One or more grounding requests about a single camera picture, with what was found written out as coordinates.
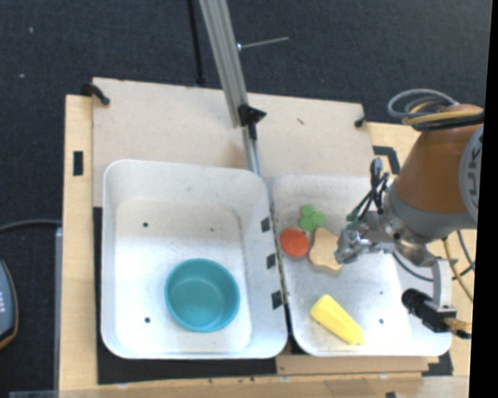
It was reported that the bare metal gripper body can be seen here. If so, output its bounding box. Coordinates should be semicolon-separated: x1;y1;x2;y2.
356;209;439;268

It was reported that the tan bread slice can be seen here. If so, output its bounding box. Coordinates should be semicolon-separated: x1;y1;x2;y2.
307;225;346;274

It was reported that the white plastic tray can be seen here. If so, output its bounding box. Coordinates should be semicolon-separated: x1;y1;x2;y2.
92;156;300;370
259;170;463;366

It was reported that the green broccoli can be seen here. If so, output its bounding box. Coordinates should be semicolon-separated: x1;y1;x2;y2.
297;203;328;235

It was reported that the red round tomato slice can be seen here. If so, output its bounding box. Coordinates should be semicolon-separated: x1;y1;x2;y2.
277;226;312;259

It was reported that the yellow cheese wedge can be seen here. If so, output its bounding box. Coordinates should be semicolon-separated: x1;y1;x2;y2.
307;293;370;347

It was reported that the teal bowl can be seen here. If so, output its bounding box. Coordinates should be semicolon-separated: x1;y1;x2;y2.
161;255;244;337

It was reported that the pale wood board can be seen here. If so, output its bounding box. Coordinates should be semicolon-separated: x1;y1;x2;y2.
73;76;459;385

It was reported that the black cylinder on white bracket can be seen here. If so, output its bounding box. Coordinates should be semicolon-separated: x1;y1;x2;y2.
399;251;462;335

